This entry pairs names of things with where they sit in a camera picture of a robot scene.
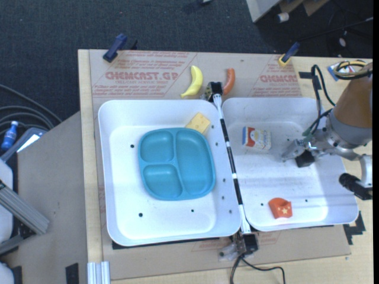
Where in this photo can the orange fries box with star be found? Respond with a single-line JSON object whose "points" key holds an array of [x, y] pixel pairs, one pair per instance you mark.
{"points": [[280, 209]]}

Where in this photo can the yellow banana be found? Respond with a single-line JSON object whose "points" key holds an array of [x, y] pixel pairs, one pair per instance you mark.
{"points": [[195, 83]]}

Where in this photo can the orange sausage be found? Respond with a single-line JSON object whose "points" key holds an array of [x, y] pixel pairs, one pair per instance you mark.
{"points": [[230, 80]]}

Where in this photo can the thin black and white rod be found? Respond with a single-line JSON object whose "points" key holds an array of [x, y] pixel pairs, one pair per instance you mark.
{"points": [[231, 158]]}

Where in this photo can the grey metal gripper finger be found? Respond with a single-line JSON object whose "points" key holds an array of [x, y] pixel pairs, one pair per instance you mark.
{"points": [[293, 149], [305, 159]]}

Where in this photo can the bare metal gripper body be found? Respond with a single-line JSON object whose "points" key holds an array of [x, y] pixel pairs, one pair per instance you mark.
{"points": [[328, 143]]}

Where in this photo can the blue plastic bottle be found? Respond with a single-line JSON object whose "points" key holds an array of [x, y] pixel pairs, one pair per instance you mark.
{"points": [[9, 136]]}

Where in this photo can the white red and blue carton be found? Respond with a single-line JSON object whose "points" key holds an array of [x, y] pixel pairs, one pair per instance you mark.
{"points": [[256, 138]]}

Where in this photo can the brown cardboard board red print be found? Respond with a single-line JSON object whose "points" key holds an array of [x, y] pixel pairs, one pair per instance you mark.
{"points": [[148, 78]]}

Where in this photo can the black cylinder on white bracket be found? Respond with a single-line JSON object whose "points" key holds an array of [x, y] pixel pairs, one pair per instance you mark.
{"points": [[353, 183]]}

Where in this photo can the blue divided plate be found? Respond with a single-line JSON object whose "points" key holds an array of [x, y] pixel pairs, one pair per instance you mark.
{"points": [[177, 164]]}

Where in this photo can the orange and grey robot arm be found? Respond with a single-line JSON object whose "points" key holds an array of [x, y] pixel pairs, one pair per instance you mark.
{"points": [[353, 105]]}

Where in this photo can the blue and white packet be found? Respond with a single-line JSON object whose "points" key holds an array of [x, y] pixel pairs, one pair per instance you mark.
{"points": [[333, 71]]}

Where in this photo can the yellow cheese wedge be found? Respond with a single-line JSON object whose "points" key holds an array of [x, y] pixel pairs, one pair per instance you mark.
{"points": [[197, 123]]}

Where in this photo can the white plastic tray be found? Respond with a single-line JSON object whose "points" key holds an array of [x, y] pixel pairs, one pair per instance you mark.
{"points": [[165, 220], [296, 182]]}

